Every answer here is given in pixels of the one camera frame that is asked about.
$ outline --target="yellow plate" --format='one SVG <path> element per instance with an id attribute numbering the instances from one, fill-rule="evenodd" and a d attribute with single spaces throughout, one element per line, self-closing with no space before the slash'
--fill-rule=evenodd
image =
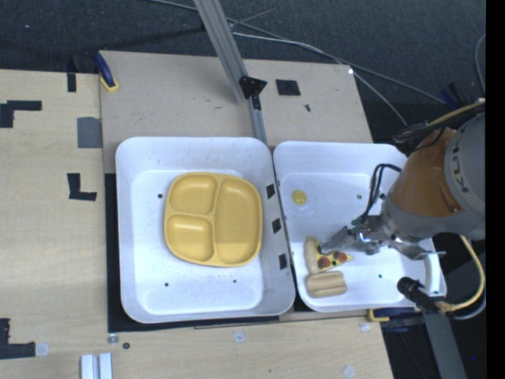
<path id="1" fill-rule="evenodd" d="M 182 260 L 237 267 L 260 251 L 263 210 L 249 181 L 228 174 L 186 173 L 170 185 L 165 241 Z"/>

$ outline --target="table surface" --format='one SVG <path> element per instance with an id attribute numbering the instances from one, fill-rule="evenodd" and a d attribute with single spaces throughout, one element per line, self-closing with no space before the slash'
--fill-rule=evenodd
<path id="1" fill-rule="evenodd" d="M 116 378 L 392 378 L 380 326 L 364 317 L 120 332 L 110 345 L 103 150 L 77 145 L 77 119 L 102 117 L 99 78 L 77 74 L 72 93 L 64 73 L 0 70 L 0 86 L 1 103 L 43 102 L 0 129 L 0 317 L 9 343 L 49 348 L 0 361 L 0 377 L 79 377 L 81 355 L 110 352 Z M 68 173 L 96 200 L 70 200 Z"/>

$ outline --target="dark background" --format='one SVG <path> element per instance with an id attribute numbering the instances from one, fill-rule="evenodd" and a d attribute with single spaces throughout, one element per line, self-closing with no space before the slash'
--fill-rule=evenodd
<path id="1" fill-rule="evenodd" d="M 193 0 L 163 1 L 194 6 Z M 486 0 L 220 2 L 225 14 L 238 21 L 270 10 L 246 24 L 353 64 L 408 124 L 432 121 L 450 111 L 439 97 L 449 85 L 462 103 L 485 97 Z M 66 72 L 73 58 L 79 71 L 94 73 L 92 54 L 106 49 L 215 55 L 197 13 L 157 2 L 0 0 L 0 9 L 0 69 Z M 243 26 L 234 29 L 267 36 Z M 236 40 L 243 58 L 332 62 L 294 45 L 240 36 Z M 391 142 L 403 121 L 367 85 L 357 81 L 357 86 L 374 141 Z M 0 90 L 0 100 L 8 98 Z M 469 260 L 455 238 L 436 238 L 436 246 L 447 250 L 442 259 L 446 274 Z M 485 242 L 475 248 L 483 253 Z M 471 321 L 452 322 L 452 328 L 468 377 L 487 377 L 485 311 Z M 403 334 L 385 332 L 384 338 L 397 379 L 436 377 L 422 326 Z"/>

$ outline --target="white tray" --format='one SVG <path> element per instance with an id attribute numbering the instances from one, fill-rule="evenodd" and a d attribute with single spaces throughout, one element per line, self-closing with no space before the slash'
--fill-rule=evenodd
<path id="1" fill-rule="evenodd" d="M 191 171 L 245 178 L 260 192 L 262 244 L 247 265 L 195 265 L 168 249 L 163 235 L 166 193 L 177 176 Z M 158 323 L 259 317 L 291 307 L 294 278 L 279 196 L 267 193 L 275 175 L 265 144 L 249 137 L 133 137 L 116 151 L 116 176 L 121 299 L 132 319 Z M 274 232 L 276 220 L 281 229 Z"/>
<path id="2" fill-rule="evenodd" d="M 279 181 L 282 209 L 293 255 L 297 289 L 303 302 L 320 312 L 362 310 L 378 307 L 412 306 L 396 288 L 403 276 L 422 283 L 426 268 L 422 261 L 411 261 L 398 251 L 382 247 L 378 254 L 349 250 L 353 261 L 338 267 L 343 272 L 348 290 L 345 294 L 327 298 L 311 298 L 305 286 L 309 274 L 305 266 L 303 242 L 311 235 L 327 241 L 343 226 L 349 226 L 365 210 L 368 187 L 373 169 L 379 163 L 401 167 L 406 157 L 389 144 L 284 142 L 274 151 L 274 165 Z M 386 193 L 398 177 L 395 171 L 383 173 L 381 191 Z M 305 205 L 296 205 L 294 190 L 307 193 Z M 378 215 L 380 201 L 370 215 Z M 434 250 L 432 240 L 422 246 Z M 438 258 L 438 272 L 432 278 L 440 295 L 445 294 L 445 282 Z"/>

